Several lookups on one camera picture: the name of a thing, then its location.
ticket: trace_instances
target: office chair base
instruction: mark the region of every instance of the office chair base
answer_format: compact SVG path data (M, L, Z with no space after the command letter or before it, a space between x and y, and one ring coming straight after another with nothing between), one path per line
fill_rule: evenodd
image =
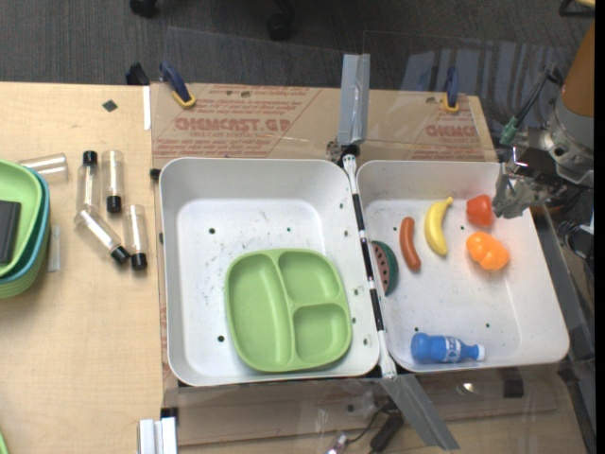
M130 0L130 9L142 17L151 17L155 13L156 0Z
M282 13L271 15L267 19L268 36L273 41L285 41L290 37L292 18Z

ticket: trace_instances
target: watermelon slice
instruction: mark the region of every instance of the watermelon slice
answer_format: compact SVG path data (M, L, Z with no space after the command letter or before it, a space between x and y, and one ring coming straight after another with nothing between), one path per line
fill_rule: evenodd
M397 286L399 278L399 267L397 266L397 257L392 249L384 242L377 240L372 242L376 264L380 274L380 283L385 291L385 296L393 292Z

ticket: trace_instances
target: wooden table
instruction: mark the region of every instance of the wooden table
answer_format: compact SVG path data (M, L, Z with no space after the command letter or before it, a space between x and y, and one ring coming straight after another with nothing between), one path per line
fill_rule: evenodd
M109 100L117 105L111 112L103 107ZM138 421L157 419L163 403L156 242L150 240L147 271L135 272L99 256L75 232L73 217L82 152L119 149L127 162L126 202L145 206L149 236L155 237L143 89L0 82L0 112L1 158L63 152L70 167L68 182L50 185L51 223L61 231L60 270L46 272L44 265L31 289L0 300L0 429L10 454L133 454ZM121 233L119 219L108 222ZM449 423L462 451L579 452L581 435L565 385L554 374L546 380L542 374L529 372L527 378L547 388L538 389L540 395L531 390L522 413ZM447 416L458 401L446 396L438 407ZM347 452L367 452L375 432ZM332 435L183 451L318 452ZM389 452L441 452L424 446L410 426L391 447Z

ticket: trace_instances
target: toy banana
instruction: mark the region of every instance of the toy banana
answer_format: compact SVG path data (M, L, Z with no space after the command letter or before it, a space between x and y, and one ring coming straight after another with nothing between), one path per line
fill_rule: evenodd
M448 197L444 201L432 203L424 217L424 236L426 237L426 242L433 251L440 255L447 254L447 242L445 241L441 224L443 223L445 212L453 201L452 197Z

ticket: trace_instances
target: glass vial with black cap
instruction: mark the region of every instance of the glass vial with black cap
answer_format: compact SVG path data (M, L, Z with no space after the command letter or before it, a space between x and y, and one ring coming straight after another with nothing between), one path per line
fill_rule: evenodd
M122 212L124 203L124 153L117 149L104 151L101 159L103 197L110 214Z
M95 151L84 151L82 165L78 168L78 192L76 198L76 211L99 211L101 177L99 175L98 161Z
M120 265L128 262L130 254L122 245L122 239L96 211L85 209L78 211L74 223L115 262Z
M124 246L130 254L130 263L135 271L147 268L149 238L143 205L129 205L124 209Z

